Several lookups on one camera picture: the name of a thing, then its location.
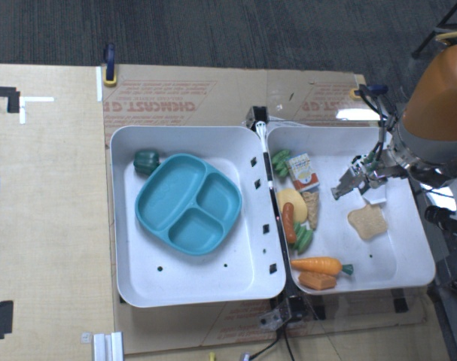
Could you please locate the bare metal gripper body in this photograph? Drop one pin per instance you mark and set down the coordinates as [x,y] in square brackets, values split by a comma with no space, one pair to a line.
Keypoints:
[375,174]

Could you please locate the black cylinder on white bracket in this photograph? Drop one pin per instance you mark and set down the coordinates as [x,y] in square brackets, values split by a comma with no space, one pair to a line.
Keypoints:
[440,217]

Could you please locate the green bell pepper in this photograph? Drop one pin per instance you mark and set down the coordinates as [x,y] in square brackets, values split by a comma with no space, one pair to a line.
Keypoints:
[145,161]

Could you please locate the white and red carton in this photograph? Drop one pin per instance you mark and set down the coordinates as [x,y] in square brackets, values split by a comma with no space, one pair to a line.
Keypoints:
[302,171]

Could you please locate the orange waffle biscuit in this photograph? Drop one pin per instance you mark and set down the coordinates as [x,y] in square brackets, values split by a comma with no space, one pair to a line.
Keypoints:
[316,281]

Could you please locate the orange carrot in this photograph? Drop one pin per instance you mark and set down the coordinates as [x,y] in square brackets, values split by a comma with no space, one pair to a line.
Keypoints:
[316,265]

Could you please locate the green pea pods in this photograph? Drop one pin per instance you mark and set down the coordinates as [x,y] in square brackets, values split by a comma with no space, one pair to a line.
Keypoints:
[304,237]
[280,161]

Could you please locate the yellow potato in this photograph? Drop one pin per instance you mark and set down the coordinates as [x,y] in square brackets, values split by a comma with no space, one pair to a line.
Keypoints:
[294,198]

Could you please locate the white plastic tray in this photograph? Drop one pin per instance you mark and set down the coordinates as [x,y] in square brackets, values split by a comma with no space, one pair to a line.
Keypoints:
[363,269]
[198,276]

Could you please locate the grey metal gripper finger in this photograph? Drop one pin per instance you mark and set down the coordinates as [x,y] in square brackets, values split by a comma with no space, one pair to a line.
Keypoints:
[368,188]
[345,189]

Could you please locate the blue divided plate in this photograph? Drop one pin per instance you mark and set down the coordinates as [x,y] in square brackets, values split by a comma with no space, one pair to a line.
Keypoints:
[183,186]

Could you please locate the beige bread slice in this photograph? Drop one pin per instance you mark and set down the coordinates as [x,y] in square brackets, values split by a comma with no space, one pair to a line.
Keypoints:
[367,222]

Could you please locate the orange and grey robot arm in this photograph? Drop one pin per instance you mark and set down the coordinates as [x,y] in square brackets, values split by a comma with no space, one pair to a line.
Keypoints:
[435,96]

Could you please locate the beige waffle cone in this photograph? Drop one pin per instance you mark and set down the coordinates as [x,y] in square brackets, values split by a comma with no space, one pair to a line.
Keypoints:
[312,207]

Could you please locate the orange sausage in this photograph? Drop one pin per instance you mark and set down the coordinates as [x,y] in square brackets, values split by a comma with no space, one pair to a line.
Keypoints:
[288,222]

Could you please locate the brown cardboard board red print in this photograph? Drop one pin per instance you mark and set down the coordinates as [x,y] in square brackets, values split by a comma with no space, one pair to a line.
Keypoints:
[198,100]

